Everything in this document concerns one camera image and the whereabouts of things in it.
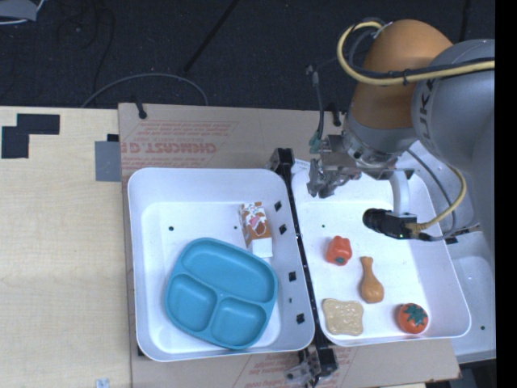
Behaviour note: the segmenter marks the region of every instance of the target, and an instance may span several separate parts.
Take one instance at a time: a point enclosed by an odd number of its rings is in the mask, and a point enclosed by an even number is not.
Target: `blue plate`
[[[165,309],[179,329],[229,348],[253,345],[276,302],[275,271],[253,253],[214,238],[198,238],[179,255]]]

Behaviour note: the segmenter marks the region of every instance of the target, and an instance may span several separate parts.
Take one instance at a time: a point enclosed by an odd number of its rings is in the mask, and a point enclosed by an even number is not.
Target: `tray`
[[[341,346],[355,346],[453,338],[469,330],[469,308],[443,241],[397,240],[364,226],[363,214],[367,209],[393,208],[389,181],[363,175],[325,199],[308,194],[307,182],[309,171],[303,169],[293,177],[292,190],[317,312],[329,340]],[[415,174],[409,187],[410,211],[418,216],[418,221],[431,220],[435,211],[425,183]],[[438,225],[426,232],[441,235]],[[351,241],[352,257],[344,266],[325,261],[327,245],[335,235]],[[363,267],[359,258],[363,255],[373,258],[373,272],[385,288],[382,302],[367,303],[360,295]],[[334,335],[328,331],[322,309],[327,298],[361,302],[364,330],[360,335]],[[406,334],[398,328],[397,308],[407,302],[419,304],[429,314],[423,333]]]
[[[277,291],[268,263],[229,243],[198,238],[176,261],[164,303],[172,323],[185,332],[244,349],[266,330]]]
[[[271,317],[260,338],[243,349],[212,344],[174,325],[166,286],[183,249],[199,238],[246,248],[238,210],[262,201],[273,256],[263,259],[278,280]],[[264,169],[144,168],[128,181],[137,342],[154,361],[297,351],[314,335],[314,321],[288,192]]]

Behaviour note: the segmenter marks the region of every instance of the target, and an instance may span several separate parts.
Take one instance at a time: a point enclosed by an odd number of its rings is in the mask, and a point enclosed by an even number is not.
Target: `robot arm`
[[[343,56],[343,48],[350,34],[364,27],[376,34],[358,68]],[[358,84],[342,134],[322,140],[320,158],[311,162],[311,195],[329,196],[365,173],[390,179],[396,196],[396,162],[421,141],[463,185],[462,173],[471,177],[474,207],[494,249],[494,46],[494,40],[452,44],[430,25],[410,19],[349,27],[339,39],[338,60]],[[393,215],[395,225],[409,228],[404,234],[389,234],[393,219],[388,216]],[[426,228],[396,212],[365,214],[365,224],[374,230],[380,229],[374,216],[391,223],[378,231],[393,237],[416,237],[415,231]]]

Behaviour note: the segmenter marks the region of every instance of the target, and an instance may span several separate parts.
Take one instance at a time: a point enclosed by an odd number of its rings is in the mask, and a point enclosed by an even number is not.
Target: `table surface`
[[[117,111],[1,107],[0,126],[18,113],[59,113],[61,129],[31,135],[29,159],[0,159],[2,386],[130,387],[122,186],[95,179],[94,144],[119,132]]]

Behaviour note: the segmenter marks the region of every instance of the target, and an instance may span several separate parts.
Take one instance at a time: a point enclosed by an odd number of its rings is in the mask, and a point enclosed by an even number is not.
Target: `tomato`
[[[351,257],[350,240],[341,236],[334,236],[326,249],[325,260],[338,266],[344,266]]]
[[[397,314],[398,326],[407,333],[421,333],[429,323],[427,312],[416,303],[401,305]]]

